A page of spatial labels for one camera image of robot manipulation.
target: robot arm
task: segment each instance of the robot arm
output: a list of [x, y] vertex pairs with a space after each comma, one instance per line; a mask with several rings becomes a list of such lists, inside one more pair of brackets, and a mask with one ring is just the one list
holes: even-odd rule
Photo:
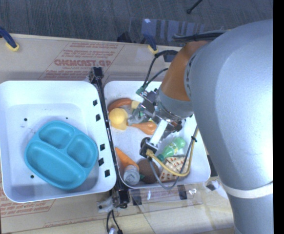
[[194, 113], [231, 203], [237, 234], [273, 233], [273, 21], [188, 43], [156, 92], [165, 120]]

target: gray carpet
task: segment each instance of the gray carpet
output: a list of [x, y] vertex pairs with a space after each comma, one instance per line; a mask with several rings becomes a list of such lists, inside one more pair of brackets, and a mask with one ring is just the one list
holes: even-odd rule
[[[192, 35], [273, 18], [273, 0], [0, 0], [0, 26], [11, 33], [134, 42], [148, 32], [157, 44], [176, 45], [174, 33]], [[151, 23], [145, 25], [144, 19]]]

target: cardboard sheet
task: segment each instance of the cardboard sheet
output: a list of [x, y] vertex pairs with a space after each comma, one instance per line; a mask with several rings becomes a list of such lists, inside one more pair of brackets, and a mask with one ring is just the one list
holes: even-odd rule
[[[7, 80], [87, 80], [93, 66], [103, 68], [104, 84], [112, 80], [143, 80], [153, 59], [153, 54], [145, 44], [11, 35], [20, 45], [20, 49], [13, 52], [5, 46], [5, 40], [0, 39], [0, 84]], [[159, 46], [160, 51], [166, 49], [179, 50], [178, 47]], [[153, 66], [151, 76], [168, 66], [169, 63], [159, 58]], [[3, 234], [106, 219], [106, 213], [98, 212], [97, 202], [108, 197], [109, 193], [106, 192], [34, 203], [15, 203], [4, 194], [0, 166], [0, 216]], [[184, 201], [176, 201], [169, 205], [174, 204], [172, 208], [181, 209], [181, 218], [190, 213], [182, 213], [182, 209], [193, 207], [197, 202], [200, 201], [195, 199], [184, 205]], [[144, 208], [130, 206], [121, 210], [119, 216], [158, 211], [161, 207], [158, 204], [152, 207], [148, 204]], [[155, 215], [148, 215], [147, 220], [156, 222]], [[183, 224], [186, 225], [187, 217], [184, 219]], [[226, 215], [226, 226], [228, 225], [233, 225], [231, 213]]]

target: blue plastic plate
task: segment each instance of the blue plastic plate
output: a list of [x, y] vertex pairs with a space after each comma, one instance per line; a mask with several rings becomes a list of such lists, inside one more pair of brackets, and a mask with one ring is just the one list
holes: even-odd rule
[[25, 148], [25, 163], [53, 186], [71, 190], [88, 177], [98, 158], [96, 143], [66, 122], [43, 125]]

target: orange carrot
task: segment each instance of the orange carrot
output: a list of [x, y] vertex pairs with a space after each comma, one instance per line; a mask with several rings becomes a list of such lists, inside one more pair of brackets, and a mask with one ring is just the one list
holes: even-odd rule
[[123, 167], [126, 167], [128, 165], [134, 165], [138, 168], [139, 166], [134, 162], [128, 155], [126, 155], [124, 152], [122, 152], [118, 147], [115, 147], [115, 151], [117, 153], [117, 156], [119, 160], [121, 161]]

